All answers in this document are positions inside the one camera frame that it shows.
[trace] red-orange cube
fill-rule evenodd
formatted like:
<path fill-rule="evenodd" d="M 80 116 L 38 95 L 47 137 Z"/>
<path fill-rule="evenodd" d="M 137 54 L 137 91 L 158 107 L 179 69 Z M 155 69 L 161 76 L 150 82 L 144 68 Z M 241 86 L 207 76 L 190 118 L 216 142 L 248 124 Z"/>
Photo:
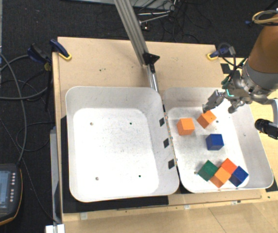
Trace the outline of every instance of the red-orange cube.
<path fill-rule="evenodd" d="M 223 161 L 223 163 L 221 164 L 221 166 L 229 173 L 229 174 L 232 174 L 237 166 L 230 161 L 229 158 L 227 158 L 225 161 Z"/>
<path fill-rule="evenodd" d="M 192 118 L 181 118 L 177 123 L 177 129 L 179 135 L 192 134 L 195 130 Z"/>
<path fill-rule="evenodd" d="M 197 119 L 198 123 L 202 125 L 202 127 L 205 129 L 209 124 L 211 124 L 217 117 L 211 112 L 206 111 L 205 113 L 202 113 L 199 118 Z"/>
<path fill-rule="evenodd" d="M 214 183 L 216 187 L 220 188 L 229 178 L 231 178 L 231 174 L 228 173 L 223 167 L 220 167 L 218 171 L 216 171 L 215 175 L 212 176 L 210 181 Z"/>

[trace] black clamp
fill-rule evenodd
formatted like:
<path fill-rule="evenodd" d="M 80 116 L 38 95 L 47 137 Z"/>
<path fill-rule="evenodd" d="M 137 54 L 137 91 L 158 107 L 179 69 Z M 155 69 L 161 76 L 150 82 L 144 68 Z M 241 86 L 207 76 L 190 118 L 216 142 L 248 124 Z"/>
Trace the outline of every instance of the black clamp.
<path fill-rule="evenodd" d="M 143 59 L 146 65 L 150 65 L 150 70 L 152 73 L 155 73 L 154 63 L 159 60 L 159 56 L 145 52 L 143 55 Z"/>

